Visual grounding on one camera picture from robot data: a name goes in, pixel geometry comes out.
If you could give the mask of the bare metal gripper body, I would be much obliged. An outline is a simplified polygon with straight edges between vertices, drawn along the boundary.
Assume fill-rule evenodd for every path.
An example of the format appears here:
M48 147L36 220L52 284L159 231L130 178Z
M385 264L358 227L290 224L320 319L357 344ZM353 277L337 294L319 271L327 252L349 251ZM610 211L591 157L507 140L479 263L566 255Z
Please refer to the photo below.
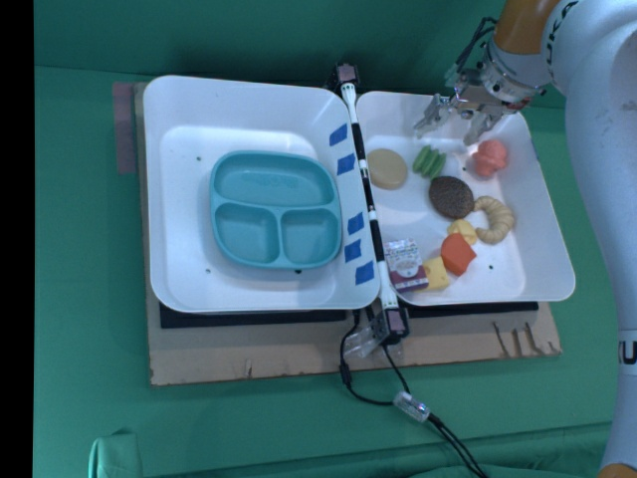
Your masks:
M463 68L454 84L454 108L470 119L475 114L498 119L531 101L531 88L512 81L494 64Z

